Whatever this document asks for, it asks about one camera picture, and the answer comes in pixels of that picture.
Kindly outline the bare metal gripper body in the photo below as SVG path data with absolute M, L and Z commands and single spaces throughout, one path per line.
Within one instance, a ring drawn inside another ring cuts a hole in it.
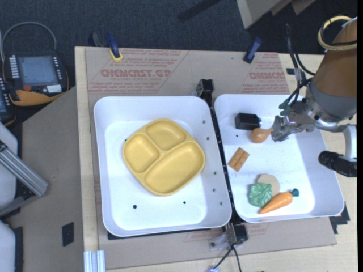
M 280 129 L 281 133 L 291 134 L 300 132 L 312 132 L 315 128 L 338 133 L 343 132 L 346 124 L 340 124 L 343 119 L 332 115 L 319 105 L 308 103 L 295 103 L 292 107 L 286 107 L 275 117 L 272 131 Z

